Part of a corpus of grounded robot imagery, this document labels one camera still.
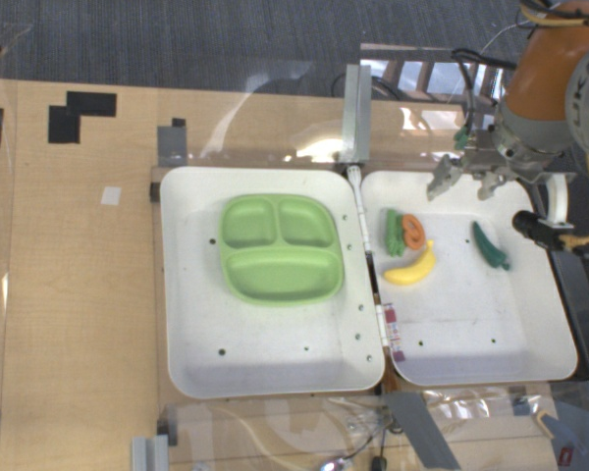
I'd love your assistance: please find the orange pretzel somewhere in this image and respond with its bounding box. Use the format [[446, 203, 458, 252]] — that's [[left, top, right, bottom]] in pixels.
[[401, 213, 427, 251]]

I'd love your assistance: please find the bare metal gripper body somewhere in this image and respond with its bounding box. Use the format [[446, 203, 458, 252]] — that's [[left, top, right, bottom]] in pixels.
[[460, 128, 551, 182]]

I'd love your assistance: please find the yellow banana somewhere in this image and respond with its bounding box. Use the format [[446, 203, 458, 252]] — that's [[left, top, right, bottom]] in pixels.
[[382, 239, 437, 287]]

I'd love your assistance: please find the dark green pepper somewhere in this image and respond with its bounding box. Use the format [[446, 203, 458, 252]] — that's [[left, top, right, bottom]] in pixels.
[[471, 220, 512, 272]]

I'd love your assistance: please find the white and pink packet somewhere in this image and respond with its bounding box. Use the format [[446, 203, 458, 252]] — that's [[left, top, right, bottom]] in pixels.
[[382, 301, 407, 363]]

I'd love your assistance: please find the thin black and white rod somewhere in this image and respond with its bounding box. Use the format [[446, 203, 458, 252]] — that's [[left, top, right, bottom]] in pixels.
[[347, 164, 393, 350]]

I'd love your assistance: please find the black cylinder on white bracket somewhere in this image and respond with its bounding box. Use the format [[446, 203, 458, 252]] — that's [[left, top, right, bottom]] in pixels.
[[511, 172, 578, 252]]

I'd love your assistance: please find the white plastic tray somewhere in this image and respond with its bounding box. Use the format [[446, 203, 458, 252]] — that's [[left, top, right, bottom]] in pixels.
[[360, 169, 579, 388], [159, 166, 387, 400]]

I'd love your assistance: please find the green divided plate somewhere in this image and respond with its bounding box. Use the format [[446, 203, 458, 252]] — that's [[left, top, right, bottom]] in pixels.
[[218, 192, 346, 307]]

